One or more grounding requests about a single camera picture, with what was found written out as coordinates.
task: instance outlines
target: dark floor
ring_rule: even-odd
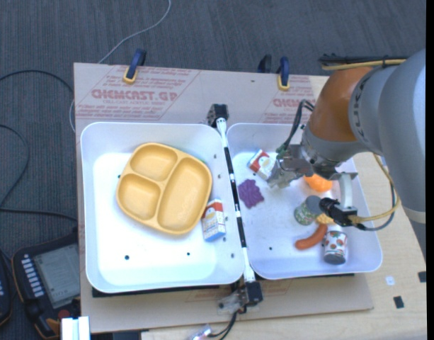
[[[123,38],[155,25],[125,41]],[[323,54],[409,56],[426,47],[426,0],[0,0],[0,77],[22,69],[73,87],[74,62],[255,72],[289,57],[291,74],[327,75]],[[0,244],[18,248],[70,233],[76,217],[75,139],[67,85],[46,73],[0,81],[0,125],[26,137],[30,161],[0,210]],[[25,147],[0,126],[0,201],[23,168]],[[414,225],[426,258],[426,229]],[[111,339],[111,335],[94,336]],[[0,339],[39,339],[18,298]]]

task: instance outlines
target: yellow bowl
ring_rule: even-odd
[[[212,174],[199,159],[164,144],[142,144],[122,172],[116,200],[129,217],[162,232],[184,234],[199,222]]]

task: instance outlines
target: hot dog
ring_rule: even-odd
[[[295,248],[297,249],[308,249],[312,246],[318,244],[327,233],[328,226],[327,224],[320,223],[317,227],[316,231],[308,238],[299,239],[295,242]]]

